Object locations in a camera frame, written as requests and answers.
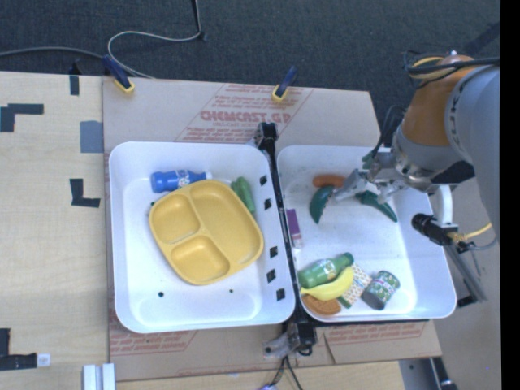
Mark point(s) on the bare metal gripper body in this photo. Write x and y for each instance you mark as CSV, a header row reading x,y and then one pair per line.
x,y
390,169

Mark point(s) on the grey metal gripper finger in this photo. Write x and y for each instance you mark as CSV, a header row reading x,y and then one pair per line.
x,y
352,185
385,193

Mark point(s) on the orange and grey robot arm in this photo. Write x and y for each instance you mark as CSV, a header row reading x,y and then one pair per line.
x,y
467,108

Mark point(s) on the orange sausage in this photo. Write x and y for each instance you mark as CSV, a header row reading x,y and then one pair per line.
x,y
327,180

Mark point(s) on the white plastic tray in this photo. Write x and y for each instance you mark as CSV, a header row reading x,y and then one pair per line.
x,y
378,242
134,258

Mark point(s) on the purple carton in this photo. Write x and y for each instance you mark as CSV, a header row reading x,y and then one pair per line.
x,y
294,226

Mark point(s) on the thin black rod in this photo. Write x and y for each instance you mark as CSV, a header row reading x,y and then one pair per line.
x,y
281,213

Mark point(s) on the green plastic bottle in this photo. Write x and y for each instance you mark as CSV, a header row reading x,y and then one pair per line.
x,y
321,270

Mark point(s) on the white packet orange print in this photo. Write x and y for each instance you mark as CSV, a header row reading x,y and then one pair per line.
x,y
359,282

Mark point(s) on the green can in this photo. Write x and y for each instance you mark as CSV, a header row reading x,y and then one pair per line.
x,y
382,289

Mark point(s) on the yellow banana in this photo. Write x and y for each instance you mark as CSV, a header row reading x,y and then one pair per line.
x,y
339,287

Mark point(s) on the light green pea pod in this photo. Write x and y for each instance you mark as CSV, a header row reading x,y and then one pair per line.
x,y
245,193

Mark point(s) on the orange biscuit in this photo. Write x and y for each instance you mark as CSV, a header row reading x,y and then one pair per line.
x,y
321,306

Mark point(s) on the yellow divided plate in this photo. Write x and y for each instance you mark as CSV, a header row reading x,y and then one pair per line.
x,y
211,226

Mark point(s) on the blue plastic bottle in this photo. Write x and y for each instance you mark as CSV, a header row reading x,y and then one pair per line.
x,y
170,180

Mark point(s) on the brown cardboard board red print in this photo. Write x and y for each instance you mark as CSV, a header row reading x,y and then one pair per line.
x,y
162,112

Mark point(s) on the black cylinder on white bracket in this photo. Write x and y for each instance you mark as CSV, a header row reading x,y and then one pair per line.
x,y
430,226

